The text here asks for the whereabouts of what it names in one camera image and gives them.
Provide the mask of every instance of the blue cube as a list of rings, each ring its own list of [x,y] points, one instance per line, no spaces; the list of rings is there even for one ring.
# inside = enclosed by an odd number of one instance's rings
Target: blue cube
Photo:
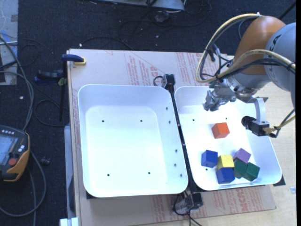
[[[202,154],[201,165],[213,168],[217,164],[217,152],[205,150]]]
[[[230,183],[235,179],[233,168],[220,168],[216,171],[218,184]]]

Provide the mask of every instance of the colored block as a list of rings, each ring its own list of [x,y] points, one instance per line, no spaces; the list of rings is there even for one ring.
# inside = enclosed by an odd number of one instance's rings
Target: colored block
[[[243,175],[243,178],[249,180],[252,182],[258,177],[260,167],[254,165],[253,163],[248,163],[247,168],[246,168],[246,173]]]
[[[246,173],[247,165],[247,163],[241,161],[240,159],[235,159],[233,168],[234,176],[236,178],[242,178],[242,176]]]
[[[217,152],[205,150],[202,154],[202,166],[213,168],[217,164]]]
[[[228,125],[225,122],[216,123],[211,130],[215,139],[225,138],[230,133]]]
[[[234,161],[231,155],[220,155],[217,159],[217,169],[219,168],[233,168]]]
[[[251,154],[249,152],[247,152],[245,149],[240,148],[237,152],[235,152],[234,156],[233,156],[233,160],[235,159],[240,159],[241,161],[243,161],[244,163],[248,163],[249,159],[251,157]]]
[[[218,169],[216,171],[216,177],[217,177],[218,184],[230,183],[235,179],[232,168]]]

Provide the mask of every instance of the empty white tray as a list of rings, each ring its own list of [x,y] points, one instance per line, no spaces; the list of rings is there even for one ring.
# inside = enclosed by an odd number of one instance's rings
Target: empty white tray
[[[220,106],[211,112],[203,108],[209,87],[180,87],[175,92],[175,100],[188,152],[191,172],[195,183],[204,190],[218,190],[245,186],[259,186],[277,183],[282,172],[270,137],[258,137],[246,130],[241,119],[248,115],[256,118],[254,104],[239,100]],[[225,138],[215,139],[211,127],[226,122],[230,133]],[[216,151],[218,156],[231,154],[244,148],[251,154],[249,162],[260,167],[258,177],[250,182],[236,178],[228,184],[218,184],[216,166],[201,165],[201,155],[205,150]]]
[[[83,179],[94,197],[177,194],[188,185],[169,92],[85,85],[78,92]]]

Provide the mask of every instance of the red button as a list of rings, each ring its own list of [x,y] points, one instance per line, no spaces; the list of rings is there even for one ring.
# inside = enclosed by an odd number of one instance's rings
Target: red button
[[[15,166],[15,165],[17,164],[16,158],[11,158],[11,159],[9,159],[8,164],[9,164],[11,167]]]

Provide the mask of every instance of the black floor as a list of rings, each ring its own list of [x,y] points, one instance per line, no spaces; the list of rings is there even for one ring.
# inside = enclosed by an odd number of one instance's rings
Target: black floor
[[[203,52],[216,29],[228,19],[257,13],[296,22],[296,0],[187,0],[186,12],[168,13],[155,22],[162,9],[89,0],[19,0],[18,59],[28,81],[38,71],[61,70],[61,55],[70,48]],[[248,21],[240,27],[241,33]],[[222,53],[235,54],[239,26],[233,26],[217,41]],[[33,113],[26,132],[41,164],[47,192],[36,210],[36,225],[57,226],[67,217],[64,125],[69,122],[68,95],[64,95],[63,120],[59,121],[61,87],[34,88]],[[23,129],[29,110],[25,81],[0,87],[0,124]],[[36,201],[43,197],[43,176],[31,155],[28,168],[35,184]],[[34,207],[34,192],[28,170],[14,183],[0,183],[0,207],[11,214],[24,214]],[[34,213],[13,217],[0,212],[0,226],[30,226]]]

